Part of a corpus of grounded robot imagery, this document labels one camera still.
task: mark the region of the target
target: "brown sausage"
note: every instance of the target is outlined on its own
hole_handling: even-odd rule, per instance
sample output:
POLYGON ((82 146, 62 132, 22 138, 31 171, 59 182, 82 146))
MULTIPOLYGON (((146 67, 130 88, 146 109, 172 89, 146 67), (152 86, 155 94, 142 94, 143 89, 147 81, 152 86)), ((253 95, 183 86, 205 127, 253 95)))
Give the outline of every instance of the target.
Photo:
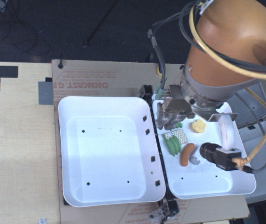
POLYGON ((185 167, 188 165, 189 153, 195 148, 194 143, 189 143, 185 146, 184 150, 181 152, 180 164, 185 167))

